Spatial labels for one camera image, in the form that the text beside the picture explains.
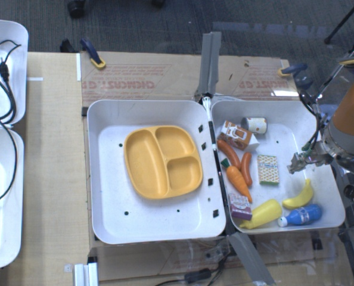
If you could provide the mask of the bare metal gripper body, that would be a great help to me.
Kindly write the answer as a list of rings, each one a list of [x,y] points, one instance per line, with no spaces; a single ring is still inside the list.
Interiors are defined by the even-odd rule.
[[[354,155],[332,141],[316,142],[305,160],[308,164],[317,166],[335,162],[340,167],[354,167]]]

